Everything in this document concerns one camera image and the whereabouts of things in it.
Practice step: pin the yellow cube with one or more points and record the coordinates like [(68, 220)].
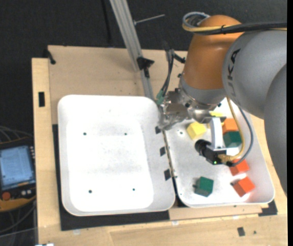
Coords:
[(217, 114), (196, 130)]

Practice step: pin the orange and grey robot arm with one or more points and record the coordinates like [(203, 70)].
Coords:
[(254, 68)]

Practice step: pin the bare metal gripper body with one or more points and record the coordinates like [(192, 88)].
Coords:
[(177, 106)]

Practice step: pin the green cube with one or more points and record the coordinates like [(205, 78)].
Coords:
[(204, 186), (232, 139)]

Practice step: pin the brown cardboard board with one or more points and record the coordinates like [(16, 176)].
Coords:
[(97, 73)]

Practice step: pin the white plastic tray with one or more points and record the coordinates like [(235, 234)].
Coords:
[(110, 158), (187, 163)]

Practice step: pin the black cylinder on white bracket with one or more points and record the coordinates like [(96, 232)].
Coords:
[(214, 155)]

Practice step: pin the orange cube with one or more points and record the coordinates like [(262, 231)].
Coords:
[(229, 125), (241, 167), (243, 186)]

